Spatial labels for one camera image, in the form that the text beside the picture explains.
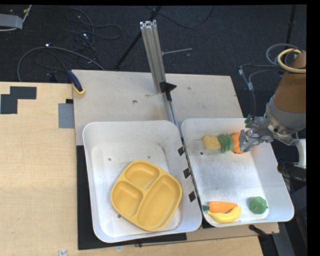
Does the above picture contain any yellow divided plate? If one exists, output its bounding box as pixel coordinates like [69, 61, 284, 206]
[110, 159, 183, 233]

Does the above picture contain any green toy apple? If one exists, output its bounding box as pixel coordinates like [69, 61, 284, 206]
[248, 196, 269, 215]

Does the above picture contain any yellow toy cheese piece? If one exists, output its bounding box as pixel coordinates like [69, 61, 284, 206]
[202, 134, 222, 151]

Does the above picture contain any orange toy carrot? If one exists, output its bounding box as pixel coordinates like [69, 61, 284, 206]
[201, 200, 239, 214]

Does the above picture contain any white plastic tray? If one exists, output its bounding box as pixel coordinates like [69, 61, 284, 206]
[82, 119, 203, 244]
[180, 117, 295, 229]

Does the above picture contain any orange toy fruit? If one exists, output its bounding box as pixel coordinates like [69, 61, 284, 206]
[229, 131, 247, 155]

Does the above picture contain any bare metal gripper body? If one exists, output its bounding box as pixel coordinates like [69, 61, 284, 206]
[249, 116, 300, 147]

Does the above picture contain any black cylinder on white bracket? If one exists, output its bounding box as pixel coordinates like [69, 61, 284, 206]
[276, 138, 307, 183]

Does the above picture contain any thin black and white rod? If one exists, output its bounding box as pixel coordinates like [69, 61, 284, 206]
[163, 91, 201, 227]

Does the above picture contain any pale flat board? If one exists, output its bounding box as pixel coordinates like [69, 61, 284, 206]
[71, 69, 280, 248]

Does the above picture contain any yellow banana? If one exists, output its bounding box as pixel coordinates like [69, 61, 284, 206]
[206, 205, 242, 224]

